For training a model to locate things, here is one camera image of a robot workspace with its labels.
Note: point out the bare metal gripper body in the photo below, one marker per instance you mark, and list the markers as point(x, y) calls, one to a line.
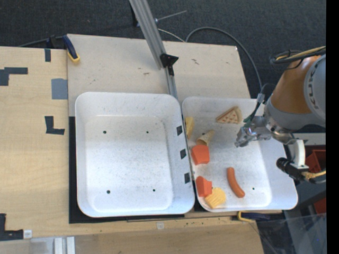
point(260, 131)

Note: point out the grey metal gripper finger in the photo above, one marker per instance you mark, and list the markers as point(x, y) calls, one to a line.
point(239, 137)
point(247, 141)

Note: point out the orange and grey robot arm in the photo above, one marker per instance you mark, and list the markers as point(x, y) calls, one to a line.
point(294, 99)

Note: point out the beige pizza slice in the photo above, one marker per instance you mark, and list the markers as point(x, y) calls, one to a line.
point(230, 116)

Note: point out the white plastic tray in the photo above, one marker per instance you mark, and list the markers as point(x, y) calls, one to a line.
point(127, 155)
point(251, 173)

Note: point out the beige ice cream cone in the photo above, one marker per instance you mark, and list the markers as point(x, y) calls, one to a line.
point(205, 138)

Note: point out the orange fries box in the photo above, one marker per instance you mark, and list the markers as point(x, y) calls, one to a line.
point(200, 154)
point(203, 186)

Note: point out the orange sausage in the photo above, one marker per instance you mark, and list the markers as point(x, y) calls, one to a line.
point(234, 182)

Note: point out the thin black and white rod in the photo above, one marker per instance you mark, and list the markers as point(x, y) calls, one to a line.
point(188, 147)

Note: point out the yellow cheese wedge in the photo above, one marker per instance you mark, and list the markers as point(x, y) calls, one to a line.
point(189, 126)

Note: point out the yellow ridged crisp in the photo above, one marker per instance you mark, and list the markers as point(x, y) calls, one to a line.
point(215, 198)

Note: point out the black cylinder on white bracket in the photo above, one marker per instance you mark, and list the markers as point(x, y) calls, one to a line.
point(291, 168)

